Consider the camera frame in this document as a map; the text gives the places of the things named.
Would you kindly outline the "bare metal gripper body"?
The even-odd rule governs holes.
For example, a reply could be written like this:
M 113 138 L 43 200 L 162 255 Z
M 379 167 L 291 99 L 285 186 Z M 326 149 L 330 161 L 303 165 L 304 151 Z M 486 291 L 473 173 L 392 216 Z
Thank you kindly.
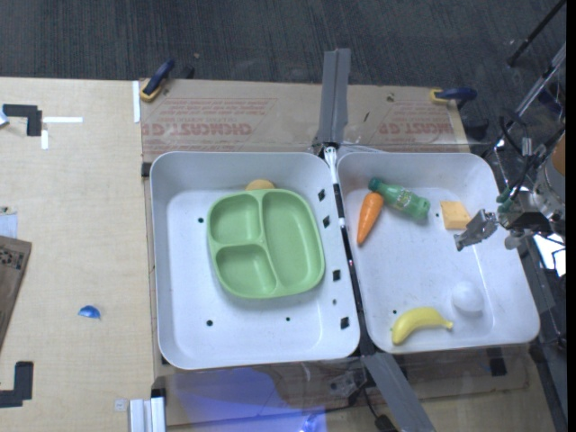
M 554 190 L 536 186 L 532 191 L 507 188 L 496 199 L 502 227 L 513 231 L 565 236 L 565 201 Z

